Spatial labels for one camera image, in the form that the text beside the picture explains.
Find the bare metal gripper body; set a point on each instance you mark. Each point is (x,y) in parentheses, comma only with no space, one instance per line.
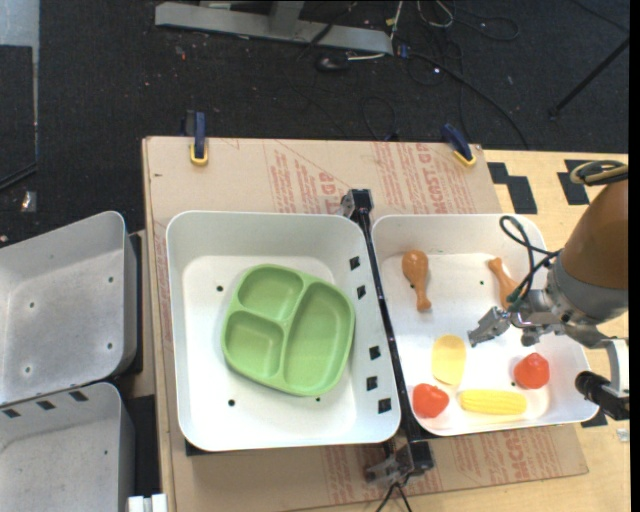
(540,307)

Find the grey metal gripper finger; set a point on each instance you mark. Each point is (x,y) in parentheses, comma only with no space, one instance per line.
(481,335)
(496,315)

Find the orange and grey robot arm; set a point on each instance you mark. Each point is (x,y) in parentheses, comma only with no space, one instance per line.
(597,250)

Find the white plastic tray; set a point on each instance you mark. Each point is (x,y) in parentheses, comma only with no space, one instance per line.
(55,460)
(480,320)
(200,350)
(60,310)

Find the brown toy chicken drumstick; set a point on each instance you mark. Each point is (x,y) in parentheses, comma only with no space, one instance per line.
(416,267)
(502,277)

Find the pale yellow toy potato slice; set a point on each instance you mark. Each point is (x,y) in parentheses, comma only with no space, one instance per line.
(448,360)

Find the red toy tomato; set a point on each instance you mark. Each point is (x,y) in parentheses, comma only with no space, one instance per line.
(531,371)
(430,401)

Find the yellow toy corn cob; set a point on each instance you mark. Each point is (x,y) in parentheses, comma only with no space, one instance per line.
(492,402)

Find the thin black rod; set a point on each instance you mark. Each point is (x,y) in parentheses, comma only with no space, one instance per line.
(387,320)

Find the green divided plate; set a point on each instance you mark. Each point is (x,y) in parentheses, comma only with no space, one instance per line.
(315,330)

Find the brown cardboard board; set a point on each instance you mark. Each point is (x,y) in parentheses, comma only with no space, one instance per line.
(300,170)

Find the black cylinder on white bracket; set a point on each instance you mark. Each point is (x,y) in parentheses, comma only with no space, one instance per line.
(602,392)

